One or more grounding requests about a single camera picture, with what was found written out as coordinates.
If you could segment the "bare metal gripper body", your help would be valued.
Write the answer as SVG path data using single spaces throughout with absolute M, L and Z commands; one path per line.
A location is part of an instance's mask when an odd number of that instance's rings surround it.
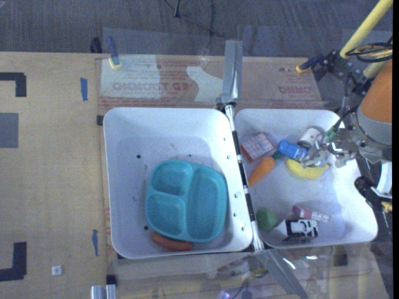
M 330 152 L 343 159 L 364 158 L 371 164 L 392 162 L 392 147 L 372 139 L 359 128 L 339 128 L 330 141 Z

